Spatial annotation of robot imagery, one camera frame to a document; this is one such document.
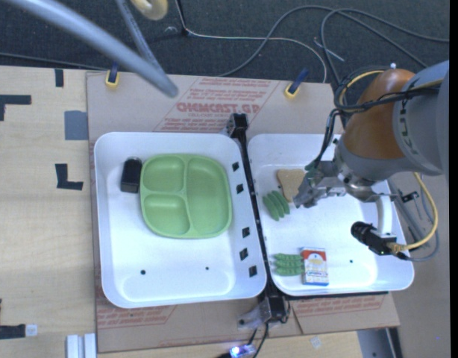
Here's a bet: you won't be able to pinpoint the brown cardboard board red print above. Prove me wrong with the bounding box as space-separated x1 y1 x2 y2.
85 71 401 354

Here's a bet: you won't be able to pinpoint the black block with thin wires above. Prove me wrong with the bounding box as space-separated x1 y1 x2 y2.
257 295 290 324
227 113 250 139

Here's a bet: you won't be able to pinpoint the orange white blue carton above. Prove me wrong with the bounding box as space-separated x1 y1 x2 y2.
299 246 330 287

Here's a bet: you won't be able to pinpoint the small black bottle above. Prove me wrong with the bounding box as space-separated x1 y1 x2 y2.
119 157 143 194

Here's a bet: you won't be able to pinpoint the green pea pods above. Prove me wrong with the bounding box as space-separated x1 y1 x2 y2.
272 252 305 277

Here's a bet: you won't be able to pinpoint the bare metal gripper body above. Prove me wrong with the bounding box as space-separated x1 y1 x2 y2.
305 160 378 203

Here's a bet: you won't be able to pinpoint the green ridged toy vegetable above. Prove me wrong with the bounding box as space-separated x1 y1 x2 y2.
261 189 291 222

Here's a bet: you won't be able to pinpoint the white plastic tray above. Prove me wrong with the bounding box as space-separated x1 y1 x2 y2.
93 131 268 310
247 133 415 298

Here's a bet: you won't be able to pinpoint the black cylinder on white bracket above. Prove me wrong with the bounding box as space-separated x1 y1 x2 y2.
350 195 398 257

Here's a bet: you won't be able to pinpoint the thin black rod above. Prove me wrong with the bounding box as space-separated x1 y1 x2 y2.
236 134 277 298

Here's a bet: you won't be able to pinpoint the green divided plate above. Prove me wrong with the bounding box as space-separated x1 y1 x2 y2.
139 153 233 239

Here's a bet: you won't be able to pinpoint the tan bread slice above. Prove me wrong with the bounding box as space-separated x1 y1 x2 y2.
276 168 307 203

